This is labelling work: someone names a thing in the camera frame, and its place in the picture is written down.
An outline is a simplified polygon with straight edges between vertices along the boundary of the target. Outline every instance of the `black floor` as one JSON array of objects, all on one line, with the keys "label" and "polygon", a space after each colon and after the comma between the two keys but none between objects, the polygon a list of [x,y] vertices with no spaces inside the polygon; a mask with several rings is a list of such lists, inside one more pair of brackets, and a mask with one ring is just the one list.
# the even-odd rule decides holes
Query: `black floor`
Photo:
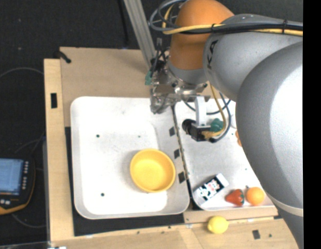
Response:
[{"label": "black floor", "polygon": [[[162,1],[142,0],[148,18]],[[235,14],[303,21],[303,0],[218,1]],[[24,145],[21,150],[32,151],[35,141],[43,137],[44,83],[39,73],[43,59],[52,58],[60,46],[137,49],[125,9],[124,17],[126,27],[118,0],[0,0],[0,155]],[[156,40],[159,34],[152,32],[152,36]],[[14,68],[19,69],[6,73]],[[42,227],[45,186],[41,144],[34,159],[38,167],[35,193],[30,205],[15,213],[29,226],[12,215],[0,216],[0,245],[47,239]]]}]

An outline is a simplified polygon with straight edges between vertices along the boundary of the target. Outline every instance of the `screen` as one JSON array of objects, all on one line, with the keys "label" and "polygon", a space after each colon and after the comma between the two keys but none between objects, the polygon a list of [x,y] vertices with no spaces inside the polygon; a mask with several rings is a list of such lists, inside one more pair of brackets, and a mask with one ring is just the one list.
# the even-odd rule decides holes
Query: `screen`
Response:
[{"label": "screen", "polygon": [[23,160],[0,158],[0,194],[18,195],[22,176]]}]

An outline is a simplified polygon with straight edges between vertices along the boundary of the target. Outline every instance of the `orange fruit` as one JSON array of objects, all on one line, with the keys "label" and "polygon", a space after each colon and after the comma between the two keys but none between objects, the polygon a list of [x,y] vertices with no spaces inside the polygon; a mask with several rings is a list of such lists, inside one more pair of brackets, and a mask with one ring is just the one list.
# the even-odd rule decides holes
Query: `orange fruit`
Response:
[{"label": "orange fruit", "polygon": [[260,205],[265,198],[265,193],[260,187],[250,187],[246,192],[246,200],[252,205]]}]

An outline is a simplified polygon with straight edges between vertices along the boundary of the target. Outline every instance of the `wooden table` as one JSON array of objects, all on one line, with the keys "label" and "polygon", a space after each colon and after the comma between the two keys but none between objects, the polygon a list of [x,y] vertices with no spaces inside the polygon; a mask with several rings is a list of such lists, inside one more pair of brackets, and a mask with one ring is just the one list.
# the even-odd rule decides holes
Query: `wooden table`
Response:
[{"label": "wooden table", "polygon": [[[75,236],[64,131],[70,126],[71,102],[85,95],[148,98],[149,89],[141,87],[146,71],[140,50],[73,47],[60,50],[74,65],[63,59],[44,60],[51,246],[69,249],[298,248],[283,219],[275,219],[278,215],[275,207],[216,212],[188,208],[184,212],[184,223],[179,225]],[[214,215],[229,220],[224,234],[212,234],[206,229],[206,222]],[[258,239],[253,231],[258,232]]]}]

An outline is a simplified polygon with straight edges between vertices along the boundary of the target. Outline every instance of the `yellow bowl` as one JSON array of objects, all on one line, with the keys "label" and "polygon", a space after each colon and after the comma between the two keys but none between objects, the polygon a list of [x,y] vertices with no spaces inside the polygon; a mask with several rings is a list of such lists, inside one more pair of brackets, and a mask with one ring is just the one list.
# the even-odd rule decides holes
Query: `yellow bowl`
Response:
[{"label": "yellow bowl", "polygon": [[176,178],[172,160],[157,149],[144,149],[134,155],[130,162],[133,182],[146,192],[161,192],[169,189]]}]

